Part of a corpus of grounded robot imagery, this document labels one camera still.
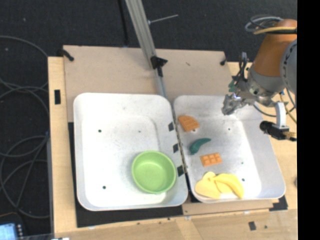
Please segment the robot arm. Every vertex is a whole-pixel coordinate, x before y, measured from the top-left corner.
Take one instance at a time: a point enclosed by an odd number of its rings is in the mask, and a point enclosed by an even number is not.
[[[245,29],[254,34],[266,33],[266,37],[250,68],[246,53],[242,53],[239,72],[229,84],[232,94],[225,96],[222,112],[231,115],[255,102],[274,107],[276,123],[263,121],[260,129],[278,140],[296,141],[286,126],[284,103],[274,102],[273,97],[285,88],[297,94],[297,21],[264,15],[251,18]]]

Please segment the white tray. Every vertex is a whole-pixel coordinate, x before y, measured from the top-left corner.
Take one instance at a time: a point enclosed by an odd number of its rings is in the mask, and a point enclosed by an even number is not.
[[[134,158],[147,150],[166,154],[176,168],[183,164],[172,108],[165,98],[83,93],[74,100],[73,110],[77,197],[84,208],[128,210],[185,202],[184,174],[162,194],[141,191],[131,174]]]
[[[190,188],[203,203],[239,200],[233,193],[214,200],[195,192],[197,181],[212,171],[237,175],[244,188],[243,200],[277,199],[285,193],[285,182],[274,154],[270,138],[260,130],[261,114],[252,106],[223,115],[224,96],[185,95],[174,101],[176,119],[194,117],[200,124],[195,131],[185,132],[178,122]],[[197,139],[210,138],[198,153],[191,155],[190,145]],[[200,156],[218,152],[222,163],[203,167]]]

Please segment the metal pole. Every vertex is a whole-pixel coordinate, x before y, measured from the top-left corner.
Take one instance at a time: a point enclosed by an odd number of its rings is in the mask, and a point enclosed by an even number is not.
[[[157,56],[157,53],[142,0],[125,0],[125,3],[127,5],[140,47],[143,51],[143,55],[147,60],[149,68],[154,71],[154,78],[157,85],[158,94],[167,98],[163,77],[159,76],[158,70],[154,70],[151,62],[151,58]]]

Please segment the orange toy brick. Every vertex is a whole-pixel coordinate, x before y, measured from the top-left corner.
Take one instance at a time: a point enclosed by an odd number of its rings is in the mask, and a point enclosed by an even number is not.
[[[181,115],[178,120],[185,132],[195,130],[200,127],[196,119],[189,115]]]
[[[201,159],[202,165],[204,167],[222,163],[221,156],[218,152],[212,153],[212,154],[201,155],[200,159]]]

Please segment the green bowl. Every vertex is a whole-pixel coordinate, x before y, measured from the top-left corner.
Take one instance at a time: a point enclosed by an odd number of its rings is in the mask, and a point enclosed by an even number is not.
[[[172,160],[159,151],[144,151],[133,160],[131,172],[135,184],[152,194],[167,192],[177,178]]]

